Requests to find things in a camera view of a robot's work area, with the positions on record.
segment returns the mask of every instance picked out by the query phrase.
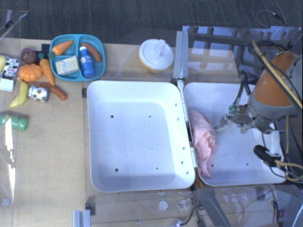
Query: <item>orange pumpkin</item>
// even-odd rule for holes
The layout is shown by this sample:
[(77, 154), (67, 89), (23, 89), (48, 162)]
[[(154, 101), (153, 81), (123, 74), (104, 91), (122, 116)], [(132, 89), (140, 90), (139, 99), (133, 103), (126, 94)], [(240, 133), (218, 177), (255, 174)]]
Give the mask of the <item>orange pumpkin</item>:
[(42, 76), (42, 68), (34, 63), (19, 68), (19, 77), (26, 81), (36, 81)]

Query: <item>blue bottle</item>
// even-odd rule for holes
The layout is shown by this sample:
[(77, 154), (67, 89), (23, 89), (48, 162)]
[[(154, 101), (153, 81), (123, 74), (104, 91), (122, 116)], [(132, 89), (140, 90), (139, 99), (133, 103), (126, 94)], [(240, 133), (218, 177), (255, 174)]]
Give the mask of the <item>blue bottle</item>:
[(86, 78), (95, 77), (96, 74), (93, 66), (93, 61), (87, 53), (87, 48), (85, 46), (81, 46), (80, 52), (81, 52), (80, 63), (84, 77)]

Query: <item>blue tray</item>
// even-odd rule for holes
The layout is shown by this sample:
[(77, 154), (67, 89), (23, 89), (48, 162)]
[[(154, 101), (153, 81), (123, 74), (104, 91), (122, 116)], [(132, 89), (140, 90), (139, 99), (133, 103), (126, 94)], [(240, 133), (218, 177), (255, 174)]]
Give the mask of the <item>blue tray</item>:
[[(55, 46), (61, 42), (67, 41), (67, 40), (73, 40), (74, 42), (62, 55), (55, 55), (54, 58), (52, 58), (52, 59), (50, 58), (50, 64), (51, 64), (53, 74), (57, 78), (59, 78), (61, 80), (65, 80), (65, 81), (92, 81), (92, 80), (99, 79), (105, 71), (105, 63), (106, 63), (104, 48), (103, 48), (101, 41), (92, 35), (60, 35), (60, 36), (55, 37), (51, 41), (49, 53), (52, 53), (53, 46)], [(61, 61), (61, 60), (64, 60), (64, 59), (72, 57), (72, 56), (77, 56), (77, 59), (79, 62), (79, 60), (80, 60), (79, 48), (80, 48), (80, 45), (82, 42), (86, 42), (86, 43), (90, 44), (91, 46), (93, 46), (97, 50), (97, 52), (100, 54), (100, 56), (102, 57), (102, 60), (100, 62), (96, 62), (95, 59), (92, 57), (96, 76), (93, 78), (85, 78), (83, 76), (83, 73), (81, 70), (68, 74), (68, 75), (65, 75), (65, 76), (58, 75), (57, 71), (56, 71), (55, 63), (57, 61)]]

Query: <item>pink cloth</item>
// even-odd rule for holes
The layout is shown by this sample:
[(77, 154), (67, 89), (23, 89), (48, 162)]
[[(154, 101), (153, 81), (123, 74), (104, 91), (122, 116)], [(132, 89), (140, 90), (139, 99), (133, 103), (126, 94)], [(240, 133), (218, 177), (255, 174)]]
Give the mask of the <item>pink cloth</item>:
[(198, 111), (190, 110), (188, 116), (193, 133), (199, 171), (203, 176), (212, 178), (210, 168), (217, 150), (217, 144), (214, 140), (214, 130), (211, 123)]

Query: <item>black floor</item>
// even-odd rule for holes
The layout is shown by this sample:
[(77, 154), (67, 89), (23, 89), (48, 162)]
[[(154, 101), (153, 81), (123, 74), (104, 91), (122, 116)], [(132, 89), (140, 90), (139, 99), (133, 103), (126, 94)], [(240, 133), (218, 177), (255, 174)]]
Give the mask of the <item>black floor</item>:
[[(303, 0), (277, 0), (286, 26), (302, 26)], [(257, 12), (282, 16), (275, 0), (0, 0), (0, 9), (28, 10), (22, 38), (90, 34), (105, 43), (140, 44), (146, 38), (174, 43), (182, 26), (262, 27)], [(283, 23), (260, 14), (266, 26)]]

